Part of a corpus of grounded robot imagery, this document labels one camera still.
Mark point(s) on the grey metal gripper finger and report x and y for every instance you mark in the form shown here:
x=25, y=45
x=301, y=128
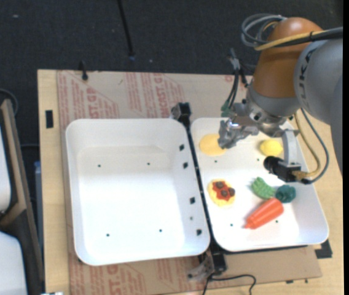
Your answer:
x=237, y=135
x=225, y=135

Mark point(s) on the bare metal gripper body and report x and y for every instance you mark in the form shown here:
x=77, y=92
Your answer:
x=254, y=122

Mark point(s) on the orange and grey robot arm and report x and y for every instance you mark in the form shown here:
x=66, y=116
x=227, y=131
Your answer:
x=279, y=66

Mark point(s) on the yellow round biscuit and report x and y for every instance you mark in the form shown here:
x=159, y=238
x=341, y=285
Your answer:
x=209, y=146

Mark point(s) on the yellow lemon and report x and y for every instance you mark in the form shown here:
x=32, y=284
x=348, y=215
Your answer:
x=271, y=147

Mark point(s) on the yellow pizza with red sauce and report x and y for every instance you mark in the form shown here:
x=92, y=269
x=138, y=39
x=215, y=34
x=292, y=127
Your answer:
x=221, y=194

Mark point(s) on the light green leafy vegetable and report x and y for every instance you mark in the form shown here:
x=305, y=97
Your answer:
x=262, y=188

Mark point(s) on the dark green broccoli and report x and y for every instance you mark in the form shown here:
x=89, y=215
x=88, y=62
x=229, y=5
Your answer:
x=286, y=194

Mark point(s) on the orange carrot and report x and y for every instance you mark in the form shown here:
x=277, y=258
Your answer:
x=263, y=214

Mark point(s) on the brown cardboard board red print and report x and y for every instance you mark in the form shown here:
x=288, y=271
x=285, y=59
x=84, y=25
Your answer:
x=137, y=94

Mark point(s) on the white plastic tray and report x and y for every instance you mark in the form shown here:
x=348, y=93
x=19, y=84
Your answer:
x=131, y=195
x=272, y=235

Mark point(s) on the black cylinder on white bracket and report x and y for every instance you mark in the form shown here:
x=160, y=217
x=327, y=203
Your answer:
x=280, y=166

